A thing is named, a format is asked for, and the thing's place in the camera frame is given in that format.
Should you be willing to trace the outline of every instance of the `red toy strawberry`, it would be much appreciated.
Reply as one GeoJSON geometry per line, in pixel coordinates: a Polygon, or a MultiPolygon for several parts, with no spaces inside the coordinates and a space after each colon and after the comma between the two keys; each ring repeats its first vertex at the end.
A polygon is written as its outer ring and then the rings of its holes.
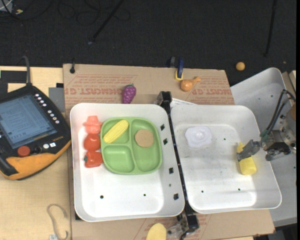
{"type": "Polygon", "coordinates": [[[134,99],[134,97],[136,96],[136,94],[137,94],[137,89],[133,83],[126,85],[122,93],[122,103],[130,104],[134,99]]]}

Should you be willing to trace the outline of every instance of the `red toy pepper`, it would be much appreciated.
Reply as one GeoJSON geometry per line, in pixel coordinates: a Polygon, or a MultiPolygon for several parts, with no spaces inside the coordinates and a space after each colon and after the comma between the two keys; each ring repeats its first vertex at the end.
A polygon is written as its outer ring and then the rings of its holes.
{"type": "Polygon", "coordinates": [[[85,167],[92,168],[98,167],[103,163],[102,155],[97,151],[87,151],[84,157],[85,167]]]}
{"type": "Polygon", "coordinates": [[[130,104],[134,97],[137,94],[137,88],[134,86],[134,84],[128,84],[124,87],[123,93],[122,93],[122,103],[123,104],[130,104]]]}

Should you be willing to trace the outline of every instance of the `cardboard box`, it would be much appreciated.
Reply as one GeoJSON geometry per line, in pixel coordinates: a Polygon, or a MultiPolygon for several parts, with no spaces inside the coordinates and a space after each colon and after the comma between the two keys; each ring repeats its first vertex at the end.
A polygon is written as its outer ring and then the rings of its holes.
{"type": "MultiPolygon", "coordinates": [[[[135,66],[63,65],[65,114],[78,103],[121,103],[125,85],[133,83],[137,89],[133,104],[152,104],[161,91],[172,97],[195,104],[234,105],[227,75],[224,70],[183,69],[183,79],[201,77],[191,91],[182,91],[175,79],[175,68],[135,66]]],[[[68,151],[71,228],[74,240],[143,240],[154,223],[166,228],[178,221],[175,217],[125,219],[85,222],[75,217],[72,154],[68,151]]],[[[198,214],[200,228],[186,239],[216,240],[272,234],[275,231],[269,210],[248,210],[214,214],[198,214]]]]}

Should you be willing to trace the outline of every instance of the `green plate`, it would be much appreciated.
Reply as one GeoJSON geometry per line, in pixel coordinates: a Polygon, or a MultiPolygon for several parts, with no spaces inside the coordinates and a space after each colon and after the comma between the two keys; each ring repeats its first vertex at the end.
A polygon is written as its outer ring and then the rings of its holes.
{"type": "Polygon", "coordinates": [[[103,122],[100,132],[104,165],[113,173],[136,175],[157,170],[162,163],[162,148],[158,130],[149,120],[140,117],[114,117],[103,122]],[[116,141],[105,143],[103,136],[120,120],[128,121],[128,129],[116,141]],[[135,141],[139,130],[153,134],[153,144],[141,147],[135,141]]]}

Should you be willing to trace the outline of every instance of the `yellow corn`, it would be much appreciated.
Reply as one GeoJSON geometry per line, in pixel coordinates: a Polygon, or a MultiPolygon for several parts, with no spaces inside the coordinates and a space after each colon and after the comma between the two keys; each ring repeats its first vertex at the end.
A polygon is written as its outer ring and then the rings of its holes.
{"type": "Polygon", "coordinates": [[[103,136],[105,143],[112,143],[117,140],[128,129],[129,122],[125,119],[120,120],[103,136]]]}

